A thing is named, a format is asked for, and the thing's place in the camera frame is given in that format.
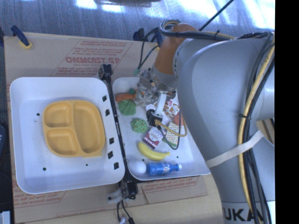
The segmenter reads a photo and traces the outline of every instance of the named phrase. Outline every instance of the banana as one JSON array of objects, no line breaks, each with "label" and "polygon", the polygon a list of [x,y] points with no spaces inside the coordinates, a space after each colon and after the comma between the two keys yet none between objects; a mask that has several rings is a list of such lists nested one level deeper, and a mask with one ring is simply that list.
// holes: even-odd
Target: banana
[{"label": "banana", "polygon": [[160,161],[166,156],[170,155],[170,152],[167,153],[156,152],[142,142],[138,143],[138,149],[140,153],[142,153],[145,157],[155,161]]}]

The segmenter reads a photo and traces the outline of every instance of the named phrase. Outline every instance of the robotic arm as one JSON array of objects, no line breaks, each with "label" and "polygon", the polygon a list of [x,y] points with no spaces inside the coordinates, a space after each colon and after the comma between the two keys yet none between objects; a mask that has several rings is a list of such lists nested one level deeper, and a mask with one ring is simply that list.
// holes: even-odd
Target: robotic arm
[{"label": "robotic arm", "polygon": [[[247,143],[258,133],[256,121],[274,117],[272,33],[233,38],[173,20],[162,23],[160,30],[167,37],[153,68],[140,75],[136,101],[164,105],[177,92],[205,161]],[[160,114],[152,111],[149,116]],[[226,224],[275,223],[272,143],[262,137],[248,151],[209,168]]]}]

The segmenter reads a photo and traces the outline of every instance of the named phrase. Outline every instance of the black hole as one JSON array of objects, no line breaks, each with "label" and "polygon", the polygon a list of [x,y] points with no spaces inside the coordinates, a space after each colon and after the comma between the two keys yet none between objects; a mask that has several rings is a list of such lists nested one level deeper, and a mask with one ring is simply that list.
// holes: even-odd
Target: black hole
[{"label": "black hole", "polygon": [[119,166],[118,162],[116,162],[116,163],[114,164],[114,170],[118,169],[119,167],[120,167],[120,166]]},{"label": "black hole", "polygon": [[108,159],[111,159],[112,157],[113,157],[113,152],[111,151],[108,153]]}]

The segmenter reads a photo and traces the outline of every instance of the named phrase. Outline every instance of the blue bottle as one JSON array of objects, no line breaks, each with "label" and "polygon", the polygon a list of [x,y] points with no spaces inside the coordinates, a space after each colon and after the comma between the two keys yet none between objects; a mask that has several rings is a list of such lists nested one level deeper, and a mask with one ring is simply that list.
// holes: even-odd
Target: blue bottle
[{"label": "blue bottle", "polygon": [[168,162],[151,162],[146,166],[146,172],[149,175],[165,175],[171,173],[173,170],[179,171],[181,169],[181,164],[171,164]]}]

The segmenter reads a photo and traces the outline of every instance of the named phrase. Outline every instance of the white strap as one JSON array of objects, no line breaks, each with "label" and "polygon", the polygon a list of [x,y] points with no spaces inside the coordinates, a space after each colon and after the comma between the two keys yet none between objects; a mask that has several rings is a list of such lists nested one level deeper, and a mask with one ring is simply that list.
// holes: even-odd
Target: white strap
[{"label": "white strap", "polygon": [[214,157],[208,161],[206,161],[206,165],[208,168],[217,166],[221,163],[223,163],[226,160],[229,160],[233,157],[238,156],[239,154],[242,154],[252,148],[261,138],[263,137],[263,133],[258,130],[249,141],[242,143],[241,145],[238,145],[227,152],[218,155],[217,157]]}]

